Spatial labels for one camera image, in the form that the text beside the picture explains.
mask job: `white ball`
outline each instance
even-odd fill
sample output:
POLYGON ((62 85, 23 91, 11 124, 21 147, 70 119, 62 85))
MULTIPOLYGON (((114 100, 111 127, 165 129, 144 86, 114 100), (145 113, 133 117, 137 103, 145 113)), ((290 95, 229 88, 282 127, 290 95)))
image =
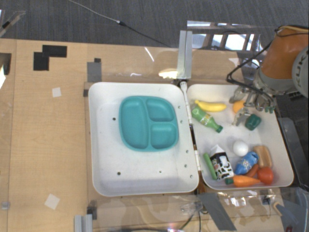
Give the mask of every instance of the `white ball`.
POLYGON ((233 151, 236 155, 243 157, 248 153, 249 147, 242 140, 236 140, 233 144, 233 151))

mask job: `yellow banana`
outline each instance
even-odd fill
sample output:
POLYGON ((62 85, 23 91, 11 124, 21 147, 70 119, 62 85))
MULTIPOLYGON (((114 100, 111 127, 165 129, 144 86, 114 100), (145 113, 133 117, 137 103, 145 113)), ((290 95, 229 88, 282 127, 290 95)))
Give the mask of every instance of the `yellow banana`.
POLYGON ((197 104, 200 109, 206 111, 206 112, 220 112, 223 111, 226 108, 226 105, 224 103, 214 103, 214 102, 205 102, 205 101, 195 101, 195 104, 197 104))

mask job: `tomato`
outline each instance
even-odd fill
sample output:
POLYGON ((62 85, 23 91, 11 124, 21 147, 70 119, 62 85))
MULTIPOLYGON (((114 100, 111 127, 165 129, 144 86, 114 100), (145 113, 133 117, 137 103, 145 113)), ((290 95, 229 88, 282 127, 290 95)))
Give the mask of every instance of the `tomato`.
POLYGON ((263 183, 270 185, 274 179, 274 173, 270 167, 264 167, 257 171, 257 178, 263 183))

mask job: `gray carpet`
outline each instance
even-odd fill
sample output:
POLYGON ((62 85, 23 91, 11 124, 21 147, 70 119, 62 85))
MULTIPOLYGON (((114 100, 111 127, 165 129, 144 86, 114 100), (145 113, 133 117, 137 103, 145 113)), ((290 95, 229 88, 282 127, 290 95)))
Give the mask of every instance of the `gray carpet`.
MULTIPOLYGON (((99 14, 121 20, 135 30, 171 47, 187 20, 270 27, 264 41, 280 25, 308 26, 309 0, 73 0, 99 14)), ((26 15, 5 38, 100 44, 162 46, 68 0, 0 0, 4 18, 26 15)), ((278 99, 281 114, 290 117, 308 155, 308 99, 278 99)))

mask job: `toy food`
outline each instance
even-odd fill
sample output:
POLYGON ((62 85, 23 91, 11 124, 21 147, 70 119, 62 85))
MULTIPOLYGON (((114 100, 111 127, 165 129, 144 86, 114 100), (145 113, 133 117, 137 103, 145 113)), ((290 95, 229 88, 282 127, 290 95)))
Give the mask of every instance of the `toy food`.
POLYGON ((257 178, 263 183, 270 185, 274 179, 274 173, 270 167, 264 167, 257 171, 257 178))
POLYGON ((248 153, 249 147, 242 140, 236 140, 233 144, 233 151, 239 157, 243 157, 248 153))
POLYGON ((208 169, 209 169, 209 171, 211 173, 212 179, 216 180, 217 179, 217 174, 216 174, 216 171, 213 168, 213 165, 211 163, 211 159, 210 159, 209 155, 207 153, 205 153, 203 155, 203 158, 204 158, 204 160, 205 160, 205 162, 207 164, 207 167, 208 167, 208 169))
POLYGON ((234 172, 231 163, 227 158, 226 152, 218 145, 211 149, 210 160, 216 172, 218 181, 234 176, 234 172))
POLYGON ((254 184, 258 184, 261 181, 259 179, 255 179, 252 177, 244 176, 244 175, 236 175, 232 178, 226 178, 225 183, 227 185, 234 184, 238 188, 248 187, 254 184))
POLYGON ((196 106, 192 110, 192 117, 199 121, 202 125, 215 129, 217 133, 221 132, 223 129, 222 126, 219 126, 214 121, 214 118, 211 115, 204 112, 199 106, 196 106))
POLYGON ((255 114, 251 114, 247 119, 245 123, 245 127, 249 130, 254 130, 260 123, 261 118, 255 114))
POLYGON ((224 103, 214 103, 214 102, 205 102, 205 101, 195 101, 195 104, 197 104, 200 109, 202 109, 205 112, 220 112, 223 111, 226 108, 226 105, 224 103))
POLYGON ((253 147, 253 151, 259 156, 259 160, 257 161, 257 163, 259 164, 260 168, 272 167, 270 153, 266 146, 255 146, 253 147))
POLYGON ((237 163, 234 173, 238 174, 246 174, 258 161, 258 155, 250 151, 248 152, 239 163, 237 163))
POLYGON ((253 165, 253 167, 245 174, 245 176, 254 177, 259 168, 259 164, 253 165))
POLYGON ((245 103, 245 101, 236 101, 233 104, 233 111, 236 114, 241 108, 243 108, 243 104, 245 103))

